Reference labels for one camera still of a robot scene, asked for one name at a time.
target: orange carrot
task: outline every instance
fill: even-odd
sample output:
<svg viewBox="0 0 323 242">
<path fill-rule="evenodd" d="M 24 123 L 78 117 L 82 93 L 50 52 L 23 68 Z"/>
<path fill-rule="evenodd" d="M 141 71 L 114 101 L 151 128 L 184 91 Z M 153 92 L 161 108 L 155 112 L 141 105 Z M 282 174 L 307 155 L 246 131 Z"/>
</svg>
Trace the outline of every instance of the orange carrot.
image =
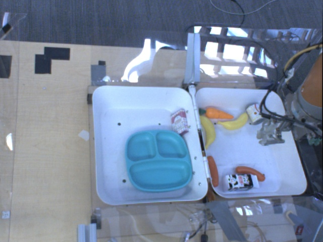
<svg viewBox="0 0 323 242">
<path fill-rule="evenodd" d="M 233 116 L 222 111 L 219 109 L 216 109 L 214 107 L 208 107 L 206 108 L 206 110 L 200 109 L 199 110 L 200 114 L 204 114 L 208 117 L 208 118 L 218 118 L 218 119 L 233 119 Z"/>
</svg>

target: gray carpet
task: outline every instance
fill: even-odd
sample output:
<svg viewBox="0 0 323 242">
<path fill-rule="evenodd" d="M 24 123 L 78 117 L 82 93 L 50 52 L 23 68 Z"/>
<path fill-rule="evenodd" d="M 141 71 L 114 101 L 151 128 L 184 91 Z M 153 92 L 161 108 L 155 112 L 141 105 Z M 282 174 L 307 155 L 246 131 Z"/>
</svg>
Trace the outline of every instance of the gray carpet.
<svg viewBox="0 0 323 242">
<path fill-rule="evenodd" d="M 237 0 L 245 12 L 270 0 Z M 213 0 L 240 12 L 230 0 Z M 323 0 L 279 0 L 247 15 L 243 27 L 322 29 Z M 20 40 L 141 47 L 145 37 L 186 43 L 194 23 L 237 26 L 241 16 L 222 13 L 209 0 L 0 0 L 0 14 L 27 13 Z"/>
</svg>

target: hot dog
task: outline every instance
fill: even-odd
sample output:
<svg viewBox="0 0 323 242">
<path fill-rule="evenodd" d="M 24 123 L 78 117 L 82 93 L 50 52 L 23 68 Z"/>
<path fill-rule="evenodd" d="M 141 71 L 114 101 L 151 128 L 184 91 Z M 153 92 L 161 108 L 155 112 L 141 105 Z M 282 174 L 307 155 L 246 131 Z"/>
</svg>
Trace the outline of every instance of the hot dog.
<svg viewBox="0 0 323 242">
<path fill-rule="evenodd" d="M 254 168 L 251 168 L 251 167 L 239 166 L 239 167 L 236 167 L 236 172 L 238 174 L 256 175 L 257 178 L 258 178 L 258 181 L 264 181 L 265 180 L 264 174 L 261 174 L 259 171 L 255 170 Z"/>
<path fill-rule="evenodd" d="M 216 162 L 214 161 L 212 156 L 208 156 L 207 161 L 208 161 L 208 167 L 210 169 L 212 185 L 214 188 L 216 188 L 219 185 L 218 168 L 217 168 Z"/>
</svg>

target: yellow banana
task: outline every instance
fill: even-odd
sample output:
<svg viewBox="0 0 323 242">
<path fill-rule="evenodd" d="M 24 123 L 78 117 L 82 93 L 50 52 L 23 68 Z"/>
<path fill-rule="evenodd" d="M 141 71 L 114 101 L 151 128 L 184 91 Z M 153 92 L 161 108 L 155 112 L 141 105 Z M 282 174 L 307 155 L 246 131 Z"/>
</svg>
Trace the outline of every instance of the yellow banana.
<svg viewBox="0 0 323 242">
<path fill-rule="evenodd" d="M 200 120 L 201 120 L 201 124 L 205 130 L 205 134 L 206 134 L 206 143 L 205 143 L 205 148 L 207 149 L 209 147 L 209 145 L 214 142 L 214 140 L 216 139 L 216 131 L 214 129 L 214 124 L 211 122 L 210 119 L 208 119 L 207 117 L 200 115 Z"/>
<path fill-rule="evenodd" d="M 242 113 L 236 120 L 234 121 L 218 121 L 219 125 L 222 125 L 225 129 L 235 130 L 242 128 L 248 121 L 248 114 L 246 112 Z"/>
</svg>

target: teal tray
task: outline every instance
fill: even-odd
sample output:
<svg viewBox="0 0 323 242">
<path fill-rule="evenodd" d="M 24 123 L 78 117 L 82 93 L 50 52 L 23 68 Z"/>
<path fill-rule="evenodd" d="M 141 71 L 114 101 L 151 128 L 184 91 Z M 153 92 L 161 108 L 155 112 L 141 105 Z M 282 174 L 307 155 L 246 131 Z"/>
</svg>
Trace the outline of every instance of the teal tray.
<svg viewBox="0 0 323 242">
<path fill-rule="evenodd" d="M 126 143 L 130 182 L 147 192 L 183 188 L 192 179 L 192 162 L 184 139 L 167 130 L 131 135 Z"/>
</svg>

